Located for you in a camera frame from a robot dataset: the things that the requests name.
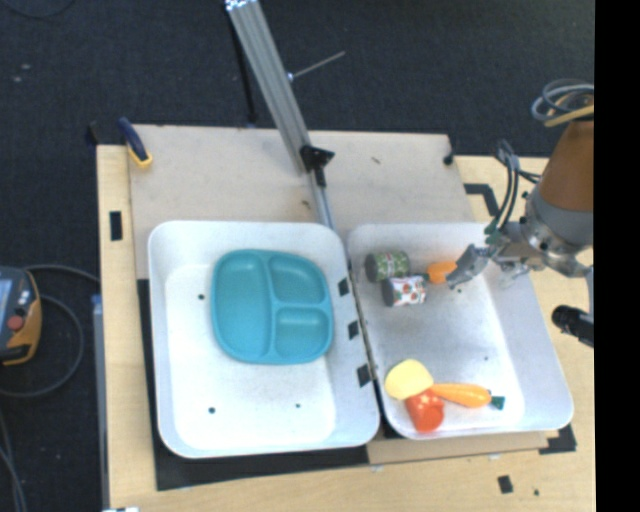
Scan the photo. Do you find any long orange carrot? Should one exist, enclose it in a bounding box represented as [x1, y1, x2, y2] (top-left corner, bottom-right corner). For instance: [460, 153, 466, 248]
[430, 381, 507, 412]

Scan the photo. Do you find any green can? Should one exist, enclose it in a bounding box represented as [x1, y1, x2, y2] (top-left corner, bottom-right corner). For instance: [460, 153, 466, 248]
[363, 249, 412, 284]

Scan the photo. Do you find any thin black and white rod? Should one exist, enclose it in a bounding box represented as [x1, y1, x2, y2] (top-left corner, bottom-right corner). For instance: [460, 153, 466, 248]
[346, 249, 382, 397]

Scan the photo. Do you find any blue divided plate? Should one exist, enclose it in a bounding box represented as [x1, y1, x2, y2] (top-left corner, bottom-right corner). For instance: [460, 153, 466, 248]
[209, 248, 336, 366]

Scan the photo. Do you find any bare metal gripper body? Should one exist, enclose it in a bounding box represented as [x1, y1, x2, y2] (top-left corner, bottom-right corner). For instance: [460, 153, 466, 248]
[485, 219, 594, 279]

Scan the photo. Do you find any black cylinder on white bracket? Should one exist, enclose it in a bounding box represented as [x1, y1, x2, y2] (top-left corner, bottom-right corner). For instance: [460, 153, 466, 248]
[550, 263, 595, 349]

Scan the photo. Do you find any pale wood board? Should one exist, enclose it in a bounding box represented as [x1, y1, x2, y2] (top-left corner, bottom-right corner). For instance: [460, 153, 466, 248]
[126, 123, 562, 465]

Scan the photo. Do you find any yellow round toy food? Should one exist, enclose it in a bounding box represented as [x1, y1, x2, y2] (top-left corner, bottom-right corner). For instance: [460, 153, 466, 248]
[383, 357, 436, 402]

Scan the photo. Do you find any short orange carrot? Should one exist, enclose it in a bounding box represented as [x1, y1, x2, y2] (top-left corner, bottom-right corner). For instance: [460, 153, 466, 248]
[423, 260, 459, 286]

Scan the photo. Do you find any white can with red print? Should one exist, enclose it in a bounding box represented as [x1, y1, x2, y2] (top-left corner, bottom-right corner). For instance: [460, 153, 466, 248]
[381, 275, 428, 308]

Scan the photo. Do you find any white plastic tray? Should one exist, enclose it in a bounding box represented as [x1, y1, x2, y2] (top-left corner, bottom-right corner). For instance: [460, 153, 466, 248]
[345, 221, 576, 442]
[146, 219, 382, 459]

